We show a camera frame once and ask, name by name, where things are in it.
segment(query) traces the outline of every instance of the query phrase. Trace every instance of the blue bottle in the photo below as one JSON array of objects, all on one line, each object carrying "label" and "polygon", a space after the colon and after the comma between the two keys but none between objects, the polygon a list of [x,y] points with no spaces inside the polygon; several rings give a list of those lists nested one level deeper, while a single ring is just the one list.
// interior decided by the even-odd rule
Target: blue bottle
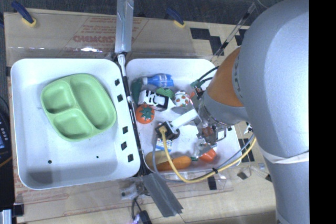
[{"label": "blue bottle", "polygon": [[173,87],[174,81],[172,80],[172,76],[168,74],[156,74],[150,78],[142,78],[142,84],[152,84],[157,87]]}]

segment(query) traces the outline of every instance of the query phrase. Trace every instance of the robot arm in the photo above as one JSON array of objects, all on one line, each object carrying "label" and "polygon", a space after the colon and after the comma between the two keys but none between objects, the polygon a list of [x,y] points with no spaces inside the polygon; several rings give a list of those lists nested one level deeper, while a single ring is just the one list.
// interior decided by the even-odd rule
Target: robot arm
[{"label": "robot arm", "polygon": [[285,0],[251,25],[202,96],[226,125],[249,122],[275,188],[277,223],[309,223],[309,0]]}]

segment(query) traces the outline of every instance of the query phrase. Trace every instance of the red tomato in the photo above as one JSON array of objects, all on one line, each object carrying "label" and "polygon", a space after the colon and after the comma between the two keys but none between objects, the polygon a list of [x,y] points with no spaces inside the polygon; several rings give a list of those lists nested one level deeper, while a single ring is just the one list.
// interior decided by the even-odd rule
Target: red tomato
[{"label": "red tomato", "polygon": [[135,111],[135,118],[142,124],[150,123],[154,119],[154,109],[147,104],[142,104]]},{"label": "red tomato", "polygon": [[213,162],[213,160],[216,157],[216,152],[214,151],[214,149],[212,148],[211,150],[209,150],[208,152],[204,153],[201,157],[199,157],[202,161],[206,162],[206,163],[211,163]]}]

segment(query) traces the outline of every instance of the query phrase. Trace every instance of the green divided plate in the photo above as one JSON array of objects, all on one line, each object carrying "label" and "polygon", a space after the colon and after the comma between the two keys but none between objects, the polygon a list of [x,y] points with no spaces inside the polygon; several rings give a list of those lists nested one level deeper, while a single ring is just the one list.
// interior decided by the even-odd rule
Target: green divided plate
[{"label": "green divided plate", "polygon": [[99,134],[117,119],[109,95],[90,74],[73,74],[46,85],[41,102],[57,133],[68,141]]}]

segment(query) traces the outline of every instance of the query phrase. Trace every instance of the white plastic tray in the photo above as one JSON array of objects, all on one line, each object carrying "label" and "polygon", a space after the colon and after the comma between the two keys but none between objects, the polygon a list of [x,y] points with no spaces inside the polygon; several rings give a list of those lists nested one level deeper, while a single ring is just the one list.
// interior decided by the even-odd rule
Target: white plastic tray
[{"label": "white plastic tray", "polygon": [[[48,83],[75,73],[91,74],[102,83],[116,108],[117,120],[92,138],[68,142],[49,123],[40,94]],[[18,174],[24,185],[32,189],[65,187],[127,178],[138,172],[138,148],[115,63],[105,59],[23,59],[12,66],[11,78]]]},{"label": "white plastic tray", "polygon": [[[174,80],[174,92],[177,90],[185,90],[187,93],[192,92],[190,84],[196,79],[199,79],[204,73],[214,68],[214,65],[204,59],[134,59],[126,66],[126,73],[129,79],[129,86],[134,79],[138,77],[151,77],[158,73],[166,73],[172,75]],[[209,85],[209,82],[203,84],[203,89]],[[147,85],[146,89],[154,90],[155,86]],[[153,139],[155,137],[154,128],[159,122],[166,120],[173,121],[180,115],[171,110],[163,112],[155,111],[154,120],[148,124],[141,124],[137,122],[138,133],[140,138],[141,148],[144,157],[153,149]],[[188,155],[191,156],[194,152],[194,145],[197,142],[197,127],[183,126],[180,128],[180,136],[173,140],[172,157]],[[239,149],[239,141],[234,127],[227,132],[227,136],[222,141],[219,141],[215,148],[217,156],[212,163],[205,163],[203,161],[192,162],[192,164],[181,172],[202,172],[211,170],[212,167],[224,163],[231,158]]]}]

